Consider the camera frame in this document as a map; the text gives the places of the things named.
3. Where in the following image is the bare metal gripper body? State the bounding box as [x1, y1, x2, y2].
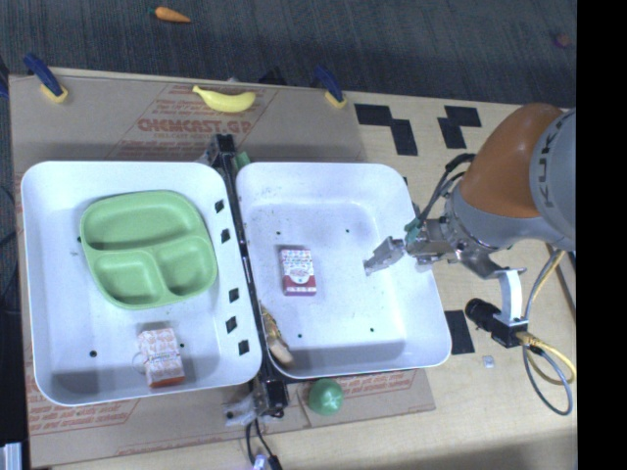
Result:
[404, 217, 528, 281]

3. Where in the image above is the yellow banana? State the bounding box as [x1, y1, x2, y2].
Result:
[191, 83, 258, 115]

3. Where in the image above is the orange and white carton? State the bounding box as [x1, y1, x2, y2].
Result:
[135, 326, 188, 390]

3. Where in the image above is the brown cardboard board, red print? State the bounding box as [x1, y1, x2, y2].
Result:
[7, 66, 438, 469]

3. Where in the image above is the green divided plate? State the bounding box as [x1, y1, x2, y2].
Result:
[78, 189, 219, 311]

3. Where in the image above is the orange carrot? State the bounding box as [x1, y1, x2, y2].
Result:
[147, 5, 193, 24]

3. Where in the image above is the black block with thin wires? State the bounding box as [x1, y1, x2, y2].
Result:
[254, 378, 291, 418]
[214, 133, 238, 166]

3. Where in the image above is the thin black and white rod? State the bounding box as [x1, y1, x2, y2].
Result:
[220, 153, 278, 428]

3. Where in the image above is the white plastic tray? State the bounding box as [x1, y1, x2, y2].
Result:
[234, 161, 453, 381]
[20, 160, 263, 407]

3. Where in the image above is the beige toy bread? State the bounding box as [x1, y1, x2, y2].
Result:
[259, 303, 296, 366]

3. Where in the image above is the red and white carton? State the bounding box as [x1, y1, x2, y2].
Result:
[277, 246, 318, 298]

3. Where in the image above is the green round toy fruit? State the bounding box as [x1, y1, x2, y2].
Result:
[307, 377, 346, 417]

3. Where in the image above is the black cylinder on white bracket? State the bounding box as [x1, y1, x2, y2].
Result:
[463, 267, 531, 350]

